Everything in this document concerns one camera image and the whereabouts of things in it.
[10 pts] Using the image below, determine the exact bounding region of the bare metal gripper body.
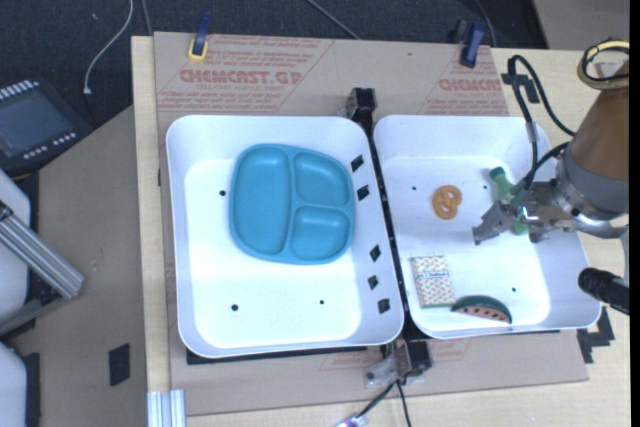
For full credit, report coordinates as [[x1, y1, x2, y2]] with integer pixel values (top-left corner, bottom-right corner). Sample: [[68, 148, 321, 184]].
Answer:
[[517, 178, 585, 230]]

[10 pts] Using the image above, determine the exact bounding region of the green bottle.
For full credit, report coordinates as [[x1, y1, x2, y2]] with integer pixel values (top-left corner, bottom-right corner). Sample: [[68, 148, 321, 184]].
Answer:
[[488, 165, 530, 237]]

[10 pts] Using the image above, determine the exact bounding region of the blue divided plate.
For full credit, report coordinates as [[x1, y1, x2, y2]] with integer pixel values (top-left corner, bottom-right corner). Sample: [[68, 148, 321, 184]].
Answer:
[[228, 142, 358, 267]]

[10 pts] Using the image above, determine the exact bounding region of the orange patterned packet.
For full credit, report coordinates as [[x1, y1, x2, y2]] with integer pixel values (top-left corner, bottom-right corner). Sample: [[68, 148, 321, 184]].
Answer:
[[409, 255, 457, 311]]

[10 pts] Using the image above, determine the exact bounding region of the green watermelon slice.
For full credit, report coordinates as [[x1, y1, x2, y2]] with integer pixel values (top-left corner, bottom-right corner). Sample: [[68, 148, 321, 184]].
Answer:
[[450, 294, 515, 327]]

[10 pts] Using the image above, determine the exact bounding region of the black block with thin wires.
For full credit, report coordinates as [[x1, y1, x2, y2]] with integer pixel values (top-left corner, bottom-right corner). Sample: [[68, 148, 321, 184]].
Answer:
[[398, 339, 433, 385], [346, 86, 377, 122]]

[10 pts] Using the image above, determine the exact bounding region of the black cylinder on white bracket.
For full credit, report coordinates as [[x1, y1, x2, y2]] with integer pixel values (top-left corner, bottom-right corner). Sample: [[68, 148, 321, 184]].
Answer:
[[569, 210, 630, 317]]

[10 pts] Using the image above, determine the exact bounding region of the white plastic tray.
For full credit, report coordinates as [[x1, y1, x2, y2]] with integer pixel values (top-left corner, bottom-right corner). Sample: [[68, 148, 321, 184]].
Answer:
[[372, 113, 603, 341], [164, 114, 406, 361]]

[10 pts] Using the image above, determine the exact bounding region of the orange pretzel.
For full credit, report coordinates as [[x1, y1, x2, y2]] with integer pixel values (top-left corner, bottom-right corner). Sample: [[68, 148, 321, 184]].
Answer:
[[431, 184, 463, 221]]

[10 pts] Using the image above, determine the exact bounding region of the brown cardboard board red print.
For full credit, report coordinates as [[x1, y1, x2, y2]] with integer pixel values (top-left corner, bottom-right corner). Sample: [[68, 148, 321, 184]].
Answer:
[[152, 30, 591, 417]]

